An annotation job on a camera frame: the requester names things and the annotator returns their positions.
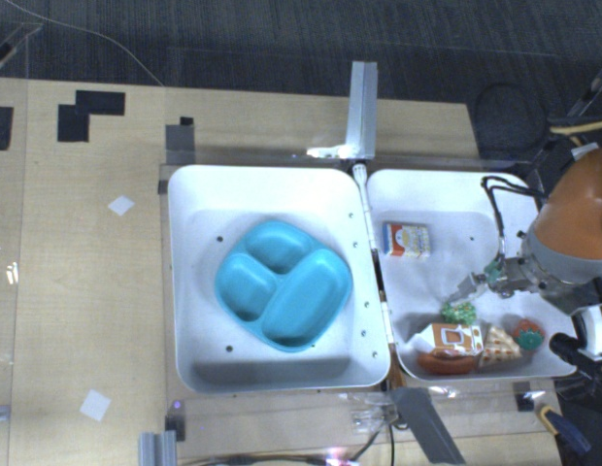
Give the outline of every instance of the brown toy sausage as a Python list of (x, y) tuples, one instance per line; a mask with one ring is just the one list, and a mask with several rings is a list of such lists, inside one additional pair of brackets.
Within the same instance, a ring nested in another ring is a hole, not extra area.
[(430, 353), (421, 352), (418, 356), (421, 368), (433, 375), (466, 375), (476, 367), (476, 357), (437, 357)]

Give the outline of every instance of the wooden table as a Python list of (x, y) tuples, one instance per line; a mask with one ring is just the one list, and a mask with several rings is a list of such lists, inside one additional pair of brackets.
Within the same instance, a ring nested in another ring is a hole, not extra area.
[[(58, 143), (57, 106), (74, 104), (77, 89), (125, 92), (125, 115), (92, 116), (89, 143)], [(0, 152), (0, 242), (19, 255), (16, 286), (0, 253), (0, 404), (12, 405), (0, 422), (0, 465), (135, 465), (139, 434), (162, 431), (166, 412), (165, 125), (193, 117), (198, 149), (302, 153), (343, 143), (348, 99), (0, 80), (0, 105), (15, 108), (12, 146)], [(378, 151), (477, 156), (462, 105), (380, 101), (378, 124)], [(135, 205), (118, 216), (107, 206), (122, 195)], [(80, 413), (91, 389), (111, 399), (100, 422)], [(462, 428), (468, 463), (559, 464), (536, 417), (506, 402), (448, 422)], [(214, 449), (226, 451), (224, 431)], [(246, 431), (255, 433), (250, 421)], [(396, 438), (397, 464), (426, 464), (410, 432)], [(388, 463), (379, 442), (364, 464)]]

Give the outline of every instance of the white paper square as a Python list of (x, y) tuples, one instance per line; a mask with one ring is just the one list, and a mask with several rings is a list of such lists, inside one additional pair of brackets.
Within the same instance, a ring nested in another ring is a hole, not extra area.
[(105, 413), (109, 409), (111, 399), (105, 397), (103, 394), (98, 393), (96, 390), (90, 390), (85, 397), (84, 403), (81, 406), (80, 411), (87, 417), (96, 419), (96, 421), (102, 421)]
[(118, 216), (124, 216), (126, 212), (135, 205), (128, 197), (124, 195), (119, 196), (116, 200), (114, 200), (111, 204), (109, 204), (109, 209), (111, 209)]

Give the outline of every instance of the white wire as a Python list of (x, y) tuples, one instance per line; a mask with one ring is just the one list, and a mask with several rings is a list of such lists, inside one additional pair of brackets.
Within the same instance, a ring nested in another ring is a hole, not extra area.
[(66, 22), (61, 22), (60, 20), (55, 20), (52, 19), (50, 17), (45, 17), (45, 16), (40, 16), (40, 14), (36, 14), (35, 12), (31, 12), (27, 9), (24, 9), (23, 7), (21, 7), (19, 4), (16, 4), (15, 2), (13, 2), (12, 0), (3, 0), (5, 3), (13, 6), (16, 9), (19, 9), (21, 12), (25, 12), (26, 14), (29, 14), (30, 16), (36, 17), (38, 19), (41, 20), (45, 20), (46, 22), (50, 22), (52, 24), (57, 24), (58, 26), (64, 26), (67, 27), (69, 29), (75, 29), (77, 31), (82, 31), (83, 33), (89, 33), (90, 35), (94, 35), (94, 36), (98, 36), (99, 38), (102, 38), (104, 40), (107, 40), (108, 42), (113, 43), (116, 47), (120, 48), (121, 50), (125, 51), (135, 62), (137, 62), (137, 64), (148, 73), (148, 75), (159, 85), (159, 86), (165, 86), (165, 84), (163, 84), (163, 82), (157, 78), (154, 73), (148, 69), (144, 63), (139, 60), (135, 54), (130, 51), (127, 47), (125, 47), (122, 43), (118, 42), (117, 40), (114, 40), (113, 38), (104, 35), (102, 33), (99, 33), (98, 31), (92, 31), (91, 29), (86, 29), (84, 27), (79, 27), (79, 26), (75, 26), (74, 24), (68, 24)]

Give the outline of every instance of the blue divided plate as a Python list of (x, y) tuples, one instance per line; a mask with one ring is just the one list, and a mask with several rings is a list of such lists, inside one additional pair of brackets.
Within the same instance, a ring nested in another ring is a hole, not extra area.
[(310, 347), (351, 295), (347, 263), (299, 228), (270, 220), (225, 257), (215, 278), (221, 306), (279, 350)]

